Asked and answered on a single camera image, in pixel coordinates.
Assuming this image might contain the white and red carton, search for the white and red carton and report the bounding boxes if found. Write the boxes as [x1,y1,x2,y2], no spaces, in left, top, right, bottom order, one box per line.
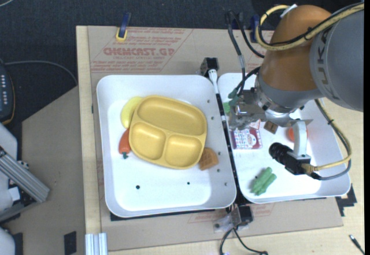
[230,120,264,150]

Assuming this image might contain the yellow divided plate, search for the yellow divided plate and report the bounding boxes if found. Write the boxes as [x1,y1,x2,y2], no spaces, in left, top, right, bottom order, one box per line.
[128,95,209,170]

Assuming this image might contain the orange carrot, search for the orange carrot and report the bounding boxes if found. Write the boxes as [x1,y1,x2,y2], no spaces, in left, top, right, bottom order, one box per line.
[118,128,132,160]

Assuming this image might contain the white plastic tray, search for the white plastic tray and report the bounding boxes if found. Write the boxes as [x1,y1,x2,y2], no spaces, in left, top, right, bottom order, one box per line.
[96,74,238,218]
[216,72,352,204]

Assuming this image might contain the yellow banana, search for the yellow banana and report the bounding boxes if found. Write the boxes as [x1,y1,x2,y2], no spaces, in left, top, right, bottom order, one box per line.
[120,96,143,129]

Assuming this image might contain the green asparagus bunch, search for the green asparagus bunch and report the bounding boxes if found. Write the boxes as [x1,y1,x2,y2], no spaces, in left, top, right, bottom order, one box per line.
[250,167,278,197]

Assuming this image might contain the black cylinder on white bracket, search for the black cylinder on white bracket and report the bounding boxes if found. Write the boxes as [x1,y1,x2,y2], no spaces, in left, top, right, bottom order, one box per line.
[268,119,315,175]

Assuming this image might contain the thin black and white rod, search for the thin black and white rod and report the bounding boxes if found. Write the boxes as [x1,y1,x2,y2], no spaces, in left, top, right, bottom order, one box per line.
[208,69,241,207]

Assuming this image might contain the brown cardboard board red print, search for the brown cardboard board red print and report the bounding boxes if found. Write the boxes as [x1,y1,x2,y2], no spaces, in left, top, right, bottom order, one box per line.
[86,25,345,252]

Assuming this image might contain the brown cube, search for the brown cube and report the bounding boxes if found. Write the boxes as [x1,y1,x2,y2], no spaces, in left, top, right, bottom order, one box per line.
[263,120,279,134]

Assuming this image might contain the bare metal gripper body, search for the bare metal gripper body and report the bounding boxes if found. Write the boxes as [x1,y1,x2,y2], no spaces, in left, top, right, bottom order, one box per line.
[230,89,293,132]

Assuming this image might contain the orange round toy food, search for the orange round toy food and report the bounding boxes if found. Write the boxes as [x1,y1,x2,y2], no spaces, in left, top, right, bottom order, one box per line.
[287,126,309,143]

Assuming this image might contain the brown waffle biscuit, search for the brown waffle biscuit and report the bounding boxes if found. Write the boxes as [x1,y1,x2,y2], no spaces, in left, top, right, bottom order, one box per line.
[198,147,220,171]

